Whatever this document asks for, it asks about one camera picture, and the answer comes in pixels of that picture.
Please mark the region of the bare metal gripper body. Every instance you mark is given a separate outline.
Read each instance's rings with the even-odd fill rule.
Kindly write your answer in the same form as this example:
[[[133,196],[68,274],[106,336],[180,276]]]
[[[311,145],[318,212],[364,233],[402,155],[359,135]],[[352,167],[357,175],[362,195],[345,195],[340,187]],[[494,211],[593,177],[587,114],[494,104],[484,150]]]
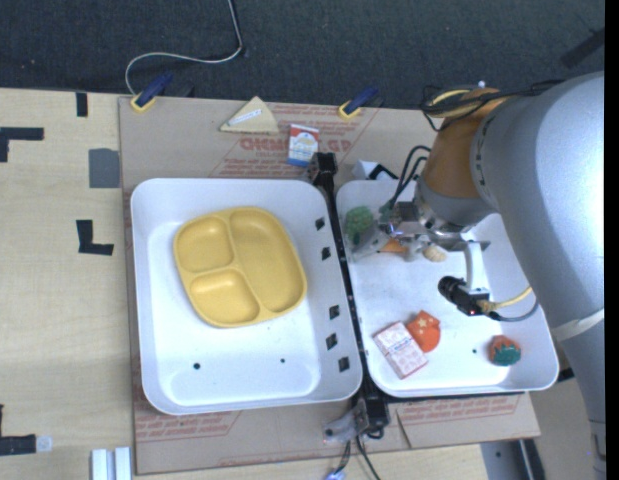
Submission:
[[[456,248],[472,225],[458,225],[437,216],[427,203],[410,201],[395,204],[390,220],[390,235],[403,246],[416,243],[433,244],[442,248]]]

